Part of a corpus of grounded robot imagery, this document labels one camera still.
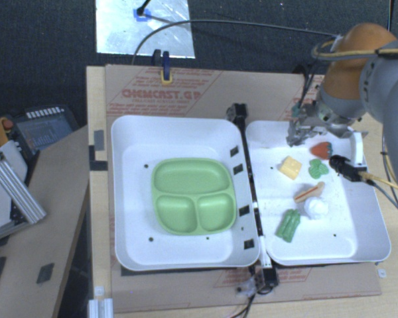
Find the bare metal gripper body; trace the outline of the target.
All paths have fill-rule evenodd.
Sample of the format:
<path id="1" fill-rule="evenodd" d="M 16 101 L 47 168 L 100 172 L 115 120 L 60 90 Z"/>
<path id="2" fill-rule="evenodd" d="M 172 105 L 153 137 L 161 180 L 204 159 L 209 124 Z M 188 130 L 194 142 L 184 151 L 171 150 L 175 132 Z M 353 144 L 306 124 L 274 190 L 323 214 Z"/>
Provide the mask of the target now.
<path id="1" fill-rule="evenodd" d="M 353 133 L 350 129 L 353 122 L 353 119 L 335 113 L 322 101 L 314 101 L 300 108 L 297 131 L 313 131 L 314 136 L 331 133 L 338 138 L 349 138 Z"/>

